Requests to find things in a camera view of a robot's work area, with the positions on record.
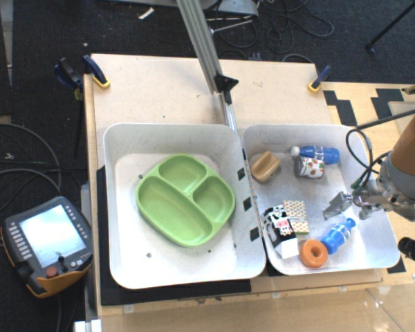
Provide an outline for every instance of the controller screen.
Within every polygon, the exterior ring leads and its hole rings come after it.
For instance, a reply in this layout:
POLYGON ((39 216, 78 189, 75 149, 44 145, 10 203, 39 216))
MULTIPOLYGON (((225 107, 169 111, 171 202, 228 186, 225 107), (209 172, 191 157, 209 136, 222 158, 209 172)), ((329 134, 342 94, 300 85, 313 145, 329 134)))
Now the controller screen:
POLYGON ((63 205, 20 222, 42 268, 86 248, 63 205))

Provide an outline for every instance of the water bottle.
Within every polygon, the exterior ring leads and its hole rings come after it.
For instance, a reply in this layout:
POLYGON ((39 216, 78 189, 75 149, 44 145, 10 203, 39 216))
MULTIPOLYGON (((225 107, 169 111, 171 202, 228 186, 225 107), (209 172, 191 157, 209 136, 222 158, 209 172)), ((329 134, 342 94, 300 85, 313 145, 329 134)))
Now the water bottle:
POLYGON ((309 145, 308 147, 292 147, 290 150, 292 157, 303 156, 306 158, 315 158, 323 161, 327 165, 333 165, 340 160, 340 152, 335 147, 319 147, 309 145))
POLYGON ((351 229, 355 226, 355 221, 351 218, 344 223, 336 224, 329 233, 320 241, 326 246, 327 252, 332 255, 338 248, 351 236, 351 229))

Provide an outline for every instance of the green plate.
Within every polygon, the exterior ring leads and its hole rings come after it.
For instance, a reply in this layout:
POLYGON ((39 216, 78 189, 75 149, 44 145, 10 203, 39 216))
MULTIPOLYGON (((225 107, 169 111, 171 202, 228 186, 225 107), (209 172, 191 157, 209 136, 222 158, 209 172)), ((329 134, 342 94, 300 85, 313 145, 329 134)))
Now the green plate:
POLYGON ((209 166, 187 154, 161 161, 136 189, 140 213, 178 245, 209 241, 235 209, 232 188, 209 166))

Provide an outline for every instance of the toy donut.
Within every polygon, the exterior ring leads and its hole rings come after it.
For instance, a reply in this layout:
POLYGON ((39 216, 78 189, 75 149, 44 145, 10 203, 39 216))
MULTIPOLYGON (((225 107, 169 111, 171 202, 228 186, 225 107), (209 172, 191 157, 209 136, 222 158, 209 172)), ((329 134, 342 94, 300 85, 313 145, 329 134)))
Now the toy donut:
POLYGON ((306 267, 318 268, 327 261, 327 248, 318 240, 307 240, 299 249, 299 258, 306 267))

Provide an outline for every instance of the wooden table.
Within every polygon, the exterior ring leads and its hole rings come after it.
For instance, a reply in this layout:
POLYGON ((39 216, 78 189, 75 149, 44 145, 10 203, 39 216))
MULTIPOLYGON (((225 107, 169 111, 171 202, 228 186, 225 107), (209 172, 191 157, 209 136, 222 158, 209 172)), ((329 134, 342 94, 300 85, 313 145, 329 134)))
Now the wooden table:
MULTIPOLYGON (((117 122, 223 124, 221 103, 209 92, 197 59, 128 55, 93 55, 111 80, 100 89, 84 76, 84 104, 89 162, 89 187, 94 242, 95 312, 104 331, 415 331, 415 262, 403 258, 406 272, 359 270, 305 276, 251 279, 252 292, 125 306, 100 303, 100 259, 96 170, 104 164, 104 130, 117 122)), ((232 90, 238 132, 253 124, 340 124, 335 106, 323 91, 350 100, 358 124, 377 119, 371 98, 376 89, 401 89, 398 84, 326 83, 314 94, 307 90, 317 77, 313 64, 221 60, 226 76, 239 80, 232 90)), ((415 102, 415 95, 405 95, 415 102)), ((395 122, 365 133, 374 156, 390 150, 399 138, 395 122)), ((397 240, 415 239, 415 223, 388 213, 397 240)))

